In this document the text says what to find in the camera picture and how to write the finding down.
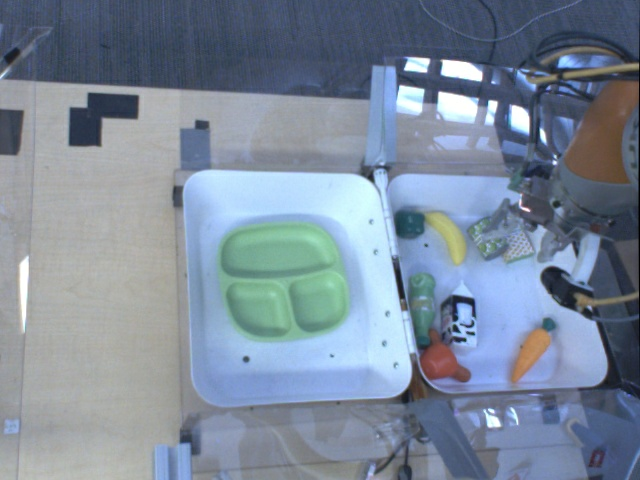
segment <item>orange cylinder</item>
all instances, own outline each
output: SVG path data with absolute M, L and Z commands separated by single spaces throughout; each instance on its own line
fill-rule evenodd
M 628 184 L 622 163 L 622 131 L 638 105 L 638 82 L 609 82 L 585 112 L 564 154 L 574 174 L 604 183 Z

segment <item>brown object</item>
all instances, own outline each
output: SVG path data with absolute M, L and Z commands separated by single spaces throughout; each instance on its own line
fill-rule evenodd
M 584 114 L 564 155 L 566 166 L 588 180 L 628 184 L 622 131 L 638 105 L 638 82 L 608 83 Z
M 458 364 L 454 353 L 447 347 L 435 329 L 429 329 L 431 345 L 420 356 L 420 366 L 428 379 L 453 377 L 460 382 L 468 382 L 471 372 Z

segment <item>yellow cable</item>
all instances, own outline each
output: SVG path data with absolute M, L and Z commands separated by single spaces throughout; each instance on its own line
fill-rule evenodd
M 620 55 L 618 53 L 607 48 L 602 48 L 600 46 L 572 46 L 571 48 L 565 48 L 564 50 L 560 50 L 549 55 L 548 57 L 545 57 L 540 61 L 540 64 L 546 66 L 548 64 L 551 64 L 554 60 L 559 59 L 560 57 L 564 57 L 565 55 L 573 55 L 576 53 L 602 54 L 620 58 Z
M 628 302 L 635 300 L 639 296 L 638 292 L 630 293 L 628 295 L 620 295 L 619 297 L 609 297 L 607 299 L 592 299 L 587 297 L 584 293 L 574 293 L 573 298 L 576 299 L 576 305 L 579 307 L 586 306 L 608 306 L 610 304 L 618 304 L 620 302 Z
M 617 73 L 631 73 L 633 71 L 640 71 L 640 63 L 631 62 L 628 64 L 618 64 L 616 66 L 604 66 L 601 68 L 586 68 L 586 69 L 572 69 L 564 71 L 562 77 L 560 73 L 554 73 L 552 75 L 531 75 L 527 74 L 527 82 L 535 85 L 548 84 L 556 82 L 558 80 L 573 80 L 575 78 L 589 78 L 600 75 L 614 75 Z

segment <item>white plastic tray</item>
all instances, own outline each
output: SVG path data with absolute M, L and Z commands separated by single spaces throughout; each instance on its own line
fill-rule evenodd
M 411 362 L 376 188 L 349 174 L 202 171 L 184 187 L 191 374 L 217 406 L 389 398 Z M 328 334 L 265 343 L 239 334 L 216 273 L 221 238 L 267 221 L 322 226 L 341 252 L 349 315 Z
M 478 347 L 455 346 L 459 362 L 469 368 L 468 383 L 452 379 L 429 381 L 446 393 L 486 393 L 591 387 L 607 373 L 607 357 L 597 325 L 559 306 L 540 282 L 540 273 L 550 265 L 571 271 L 575 255 L 570 247 L 556 254 L 551 263 L 529 258 L 506 264 L 502 258 L 484 261 L 466 236 L 467 228 L 493 213 L 505 198 L 517 200 L 507 189 L 506 178 L 401 175 L 389 187 L 393 211 L 420 207 L 447 213 L 467 238 L 467 257 L 454 266 L 446 245 L 434 230 L 419 238 L 398 239 L 405 286 L 409 276 L 429 272 L 436 279 L 436 304 L 464 281 L 476 299 Z M 544 230 L 532 236 L 536 250 Z M 509 380 L 519 347 L 527 334 L 551 316 L 558 328 L 552 344 L 538 363 L 517 384 Z

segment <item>green plate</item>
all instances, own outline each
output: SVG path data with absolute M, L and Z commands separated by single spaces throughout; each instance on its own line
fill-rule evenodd
M 259 341 L 317 336 L 349 312 L 349 290 L 333 238 L 308 222 L 234 229 L 218 249 L 218 277 L 235 328 Z

